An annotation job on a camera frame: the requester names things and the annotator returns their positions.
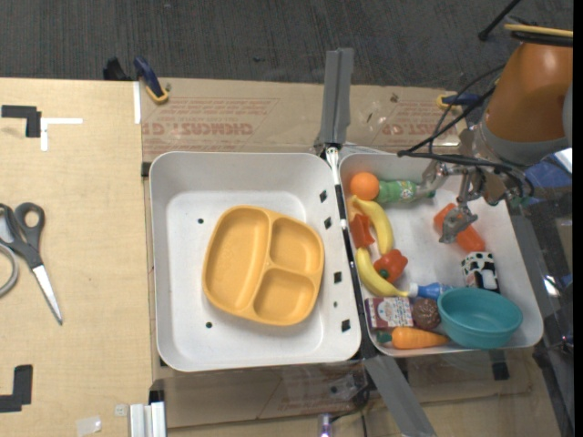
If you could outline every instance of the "scissors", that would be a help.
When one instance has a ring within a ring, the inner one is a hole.
[[[32,212],[37,215],[38,221],[35,225],[26,223],[26,215]],[[40,234],[45,225],[45,212],[43,208],[32,202],[24,202],[15,210],[12,210],[6,204],[0,204],[0,217],[4,214],[10,240],[6,236],[0,236],[0,244],[4,244],[16,254],[22,256],[28,267],[35,274],[36,280],[40,285],[46,302],[53,311],[59,324],[63,324],[63,316],[56,304],[55,293],[46,273],[45,264],[39,254]]]

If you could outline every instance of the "yellow plate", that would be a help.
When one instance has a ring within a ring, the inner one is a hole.
[[[312,311],[323,265],[324,248],[314,229],[266,208],[236,206],[220,216],[210,237],[202,288],[221,310],[292,325]]]

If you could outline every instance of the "orange fruit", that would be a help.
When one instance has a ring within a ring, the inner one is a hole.
[[[357,173],[350,180],[350,192],[358,199],[373,200],[379,194],[379,178],[367,171]]]

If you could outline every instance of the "wooden table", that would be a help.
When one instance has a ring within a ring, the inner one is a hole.
[[[3,437],[74,436],[76,422],[92,416],[102,421],[101,435],[124,436],[128,421],[115,414],[116,406],[148,402],[149,222],[135,85],[0,79],[2,105],[34,106],[43,117],[83,120],[49,126],[48,150],[41,151],[38,138],[25,136],[24,119],[0,118],[0,202],[14,208],[32,201],[45,209],[41,253],[64,318],[59,326],[21,261],[18,282],[0,299],[0,395],[12,393],[14,367],[31,364],[32,403],[20,412],[0,413]],[[414,391],[438,435],[558,435],[530,352],[509,353],[523,380],[519,386],[493,387],[491,396],[472,396],[483,383],[432,383],[427,368],[413,371],[414,380],[423,383]],[[464,398],[440,400],[454,396],[453,389],[465,390],[459,395]],[[370,436],[400,435],[382,405],[367,409],[365,419]],[[316,422],[313,416],[290,417],[176,429],[169,435],[315,435]],[[335,430],[363,435],[360,415],[340,419]]]

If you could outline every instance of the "metal ring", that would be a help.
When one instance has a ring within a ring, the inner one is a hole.
[[[8,281],[0,287],[0,298],[2,298],[8,291],[10,291],[18,280],[18,261],[16,260],[15,253],[12,252],[10,248],[0,243],[0,252],[3,252],[10,263],[12,264],[12,274],[8,277]]]

